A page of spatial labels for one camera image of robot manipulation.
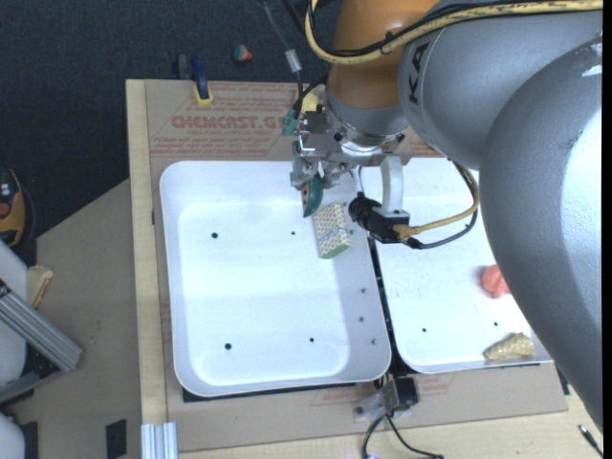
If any beige lumpy toy food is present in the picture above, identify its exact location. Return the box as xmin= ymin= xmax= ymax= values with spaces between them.
xmin=482 ymin=331 xmax=536 ymax=362

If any patterned green and white carton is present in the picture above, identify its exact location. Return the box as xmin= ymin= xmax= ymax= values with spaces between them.
xmin=311 ymin=202 xmax=352 ymax=261

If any pink lumpy toy food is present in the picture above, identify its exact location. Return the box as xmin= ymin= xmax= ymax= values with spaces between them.
xmin=475 ymin=263 xmax=510 ymax=300

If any brown cardboard board red print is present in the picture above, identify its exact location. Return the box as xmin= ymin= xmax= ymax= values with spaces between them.
xmin=142 ymin=79 xmax=570 ymax=453

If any thin black rod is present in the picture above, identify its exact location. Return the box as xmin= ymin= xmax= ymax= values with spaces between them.
xmin=366 ymin=236 xmax=398 ymax=380

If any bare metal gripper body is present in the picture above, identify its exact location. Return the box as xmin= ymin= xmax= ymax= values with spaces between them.
xmin=291 ymin=106 xmax=411 ymax=167

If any black cylinder on white bracket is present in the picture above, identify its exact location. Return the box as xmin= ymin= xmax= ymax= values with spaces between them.
xmin=347 ymin=155 xmax=412 ymax=245

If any white plastic tray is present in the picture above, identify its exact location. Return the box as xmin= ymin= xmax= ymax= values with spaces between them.
xmin=357 ymin=155 xmax=556 ymax=375
xmin=159 ymin=160 xmax=393 ymax=398

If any green watermelon slice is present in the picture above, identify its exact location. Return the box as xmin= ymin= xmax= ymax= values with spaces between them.
xmin=300 ymin=173 xmax=327 ymax=218

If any black block with thin wires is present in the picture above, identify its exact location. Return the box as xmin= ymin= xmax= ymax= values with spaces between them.
xmin=395 ymin=376 xmax=422 ymax=408

